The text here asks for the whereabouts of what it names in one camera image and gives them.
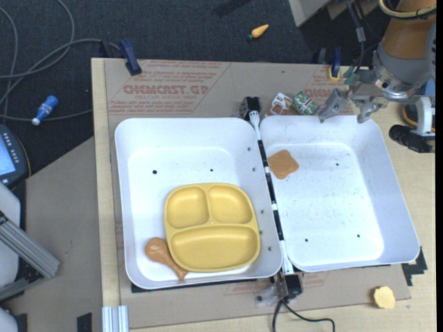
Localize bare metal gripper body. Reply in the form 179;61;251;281
349;68;415;109

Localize black and white thin rod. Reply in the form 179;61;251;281
248;110;295;275

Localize brown toy bread slice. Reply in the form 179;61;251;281
266;149;300;181

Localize blue and white bottle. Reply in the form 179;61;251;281
31;95;60;127

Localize orange toy carrot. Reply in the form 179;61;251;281
246;24;270;42

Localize white plastic tray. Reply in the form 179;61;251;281
114;117;284;291
259;114;421;273

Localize brown cardboard board red print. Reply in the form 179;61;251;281
103;59;413;329

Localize yellow toy biscuit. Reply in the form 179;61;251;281
373;286;396;310

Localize black cylinder on white bracket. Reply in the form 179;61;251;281
388;96;436;154

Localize green and red can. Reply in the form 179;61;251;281
289;91;320;116

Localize brown toy chicken drumstick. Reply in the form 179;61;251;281
144;237;189;282

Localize yellow divided plate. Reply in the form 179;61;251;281
163;182;262;273

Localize orange and white carton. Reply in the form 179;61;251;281
265;92;293;117

